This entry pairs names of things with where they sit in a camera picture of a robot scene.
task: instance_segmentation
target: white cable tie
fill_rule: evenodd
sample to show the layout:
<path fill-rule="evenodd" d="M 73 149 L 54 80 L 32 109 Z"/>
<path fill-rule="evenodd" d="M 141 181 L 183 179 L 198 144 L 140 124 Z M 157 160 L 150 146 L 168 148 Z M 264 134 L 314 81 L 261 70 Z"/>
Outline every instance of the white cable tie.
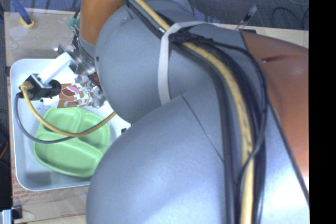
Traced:
<path fill-rule="evenodd" d="M 207 24 L 206 22 L 182 22 L 173 24 L 162 36 L 160 56 L 159 56 L 159 70 L 158 75 L 158 89 L 161 104 L 165 104 L 171 100 L 169 93 L 168 82 L 168 68 L 169 68 L 169 35 L 176 33 L 181 28 L 195 26 L 199 24 Z"/>

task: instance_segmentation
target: black cable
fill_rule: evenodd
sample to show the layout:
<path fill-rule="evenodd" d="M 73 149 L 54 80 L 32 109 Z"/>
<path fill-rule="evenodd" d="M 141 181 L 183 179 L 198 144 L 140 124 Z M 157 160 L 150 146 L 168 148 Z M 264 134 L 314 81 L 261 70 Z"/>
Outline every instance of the black cable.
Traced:
<path fill-rule="evenodd" d="M 153 19 L 135 0 L 122 0 L 124 3 L 129 4 L 129 9 L 131 9 L 140 20 L 148 27 L 148 29 L 154 33 L 158 38 L 164 34 L 164 30 L 161 26 Z"/>
<path fill-rule="evenodd" d="M 77 16 L 78 16 L 79 12 L 80 12 L 80 7 L 76 10 L 73 18 L 77 19 Z"/>
<path fill-rule="evenodd" d="M 255 145 L 254 150 L 251 153 L 248 161 L 244 165 L 242 172 L 240 174 L 240 178 L 238 181 L 238 188 L 236 193 L 236 219 L 239 217 L 240 213 L 240 204 L 241 204 L 241 195 L 243 191 L 243 182 L 244 177 L 246 174 L 246 170 L 248 165 L 250 164 L 251 160 L 254 158 L 258 158 L 258 165 L 256 165 L 256 170 L 258 173 L 255 173 L 255 177 L 258 180 L 258 184 L 256 184 L 256 191 L 255 191 L 255 200 L 257 201 L 256 205 L 254 206 L 254 220 L 255 223 L 257 223 L 260 219 L 261 211 L 262 211 L 262 204 L 263 204 L 263 197 L 264 197 L 264 186 L 265 186 L 265 176 L 266 176 L 266 154 L 265 154 L 265 128 L 266 128 L 266 122 L 267 122 L 267 108 L 269 104 L 268 100 L 268 94 L 267 94 L 267 86 L 266 86 L 266 79 L 263 75 L 263 72 L 256 61 L 256 59 L 249 53 L 249 51 L 227 45 L 222 44 L 213 41 L 212 39 L 207 39 L 202 36 L 198 36 L 196 34 L 191 34 L 189 32 L 186 32 L 186 28 L 181 29 L 180 33 L 172 34 L 171 36 L 175 35 L 175 39 L 182 41 L 191 41 L 195 44 L 198 44 L 201 46 L 201 44 L 209 44 L 212 46 L 219 46 L 227 49 L 232 49 L 239 51 L 240 53 L 244 54 L 248 57 L 251 64 L 253 65 L 259 82 L 260 82 L 260 92 L 261 92 L 261 100 L 260 100 L 260 111 L 258 112 L 257 109 L 257 102 L 255 100 L 255 93 L 253 93 L 253 90 L 249 86 L 249 81 L 247 80 L 247 77 L 245 76 L 244 72 L 242 71 L 241 67 L 227 54 L 224 52 L 221 53 L 221 56 L 217 56 L 219 59 L 224 61 L 227 66 L 229 66 L 236 76 L 237 82 L 242 90 L 243 96 L 245 97 L 245 102 L 247 104 L 247 109 L 249 112 L 249 117 L 251 124 L 253 126 L 253 133 L 254 133 L 254 139 L 255 139 Z"/>
<path fill-rule="evenodd" d="M 23 134 L 26 137 L 28 137 L 30 140 L 33 140 L 34 142 L 42 143 L 42 144 L 54 144 L 54 143 L 59 143 L 59 142 L 63 142 L 63 141 L 74 138 L 73 136 L 67 136 L 67 137 L 64 137 L 64 138 L 61 138 L 61 139 L 57 139 L 57 140 L 41 140 L 41 139 L 38 139 L 38 138 L 34 137 L 33 135 L 29 134 L 27 132 L 27 130 L 23 127 L 21 119 L 19 117 L 19 113 L 18 113 L 18 100 L 20 99 L 20 94 L 21 93 L 19 92 L 15 95 L 14 116 L 15 116 L 15 119 L 16 119 L 16 123 L 18 124 L 20 130 L 23 132 Z"/>
<path fill-rule="evenodd" d="M 303 6 L 309 6 L 309 2 L 308 3 L 299 3 L 299 2 L 296 2 L 296 1 L 294 1 L 294 0 L 289 0 L 289 1 L 291 1 L 292 3 L 294 3 L 294 4 L 297 4 L 297 5 L 303 5 Z M 291 10 L 289 10 L 289 9 L 287 9 L 287 8 L 285 8 L 285 7 L 276 7 L 274 10 L 273 10 L 273 13 L 272 13 L 272 26 L 274 27 L 274 28 L 277 28 L 277 26 L 276 26 L 276 23 L 275 23 L 275 12 L 277 11 L 277 10 L 284 10 L 285 12 L 288 12 L 288 13 L 290 13 L 294 18 L 295 18 L 295 20 L 298 22 L 298 25 L 299 25 L 299 27 L 300 27 L 300 29 L 301 30 L 304 30 L 305 29 L 305 18 L 306 18 L 306 16 L 307 16 L 307 14 L 308 14 L 308 12 L 309 12 L 309 8 L 307 8 L 307 10 L 305 11 L 305 13 L 304 13 L 304 15 L 303 15 L 303 17 L 302 17 L 302 19 L 300 20 Z"/>
<path fill-rule="evenodd" d="M 302 22 L 300 22 L 299 18 L 291 10 L 289 10 L 287 8 L 284 8 L 284 7 L 277 7 L 275 9 L 273 9 L 273 13 L 272 13 L 272 27 L 273 28 L 277 28 L 276 23 L 275 23 L 275 16 L 274 15 L 275 15 L 275 12 L 278 11 L 278 10 L 284 10 L 285 12 L 290 13 L 295 18 L 298 25 L 300 25 L 300 29 L 302 29 Z"/>
<path fill-rule="evenodd" d="M 210 75 L 218 98 L 219 114 L 220 114 L 220 126 L 222 129 L 222 141 L 223 141 L 223 153 L 224 153 L 224 178 L 225 178 L 225 200 L 226 200 L 226 223 L 235 223 L 235 192 L 236 188 L 233 177 L 233 155 L 237 154 L 232 151 L 231 141 L 233 135 L 232 127 L 232 115 L 227 113 L 229 108 L 228 92 L 225 87 L 225 79 L 221 77 L 218 70 L 208 63 L 202 56 L 196 54 L 192 50 L 177 43 L 171 43 L 172 48 L 183 54 L 185 57 L 193 60 L 198 65 L 202 66 L 204 70 Z"/>
<path fill-rule="evenodd" d="M 4 22 L 5 22 L 5 9 L 3 8 L 0 2 L 0 23 L 3 24 Z"/>

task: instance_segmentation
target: green plastic bowl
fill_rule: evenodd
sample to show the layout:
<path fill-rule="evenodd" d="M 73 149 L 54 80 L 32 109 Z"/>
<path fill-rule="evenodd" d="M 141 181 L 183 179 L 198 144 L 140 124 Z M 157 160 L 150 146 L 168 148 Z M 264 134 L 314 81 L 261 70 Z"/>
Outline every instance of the green plastic bowl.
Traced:
<path fill-rule="evenodd" d="M 44 119 L 57 128 L 73 133 L 85 131 L 103 120 L 82 108 L 50 108 L 45 113 Z M 40 124 L 35 137 L 41 140 L 56 140 L 65 136 L 52 132 Z M 59 173 L 91 177 L 108 149 L 110 139 L 111 130 L 105 124 L 88 135 L 63 142 L 54 144 L 34 142 L 33 153 L 41 164 Z"/>

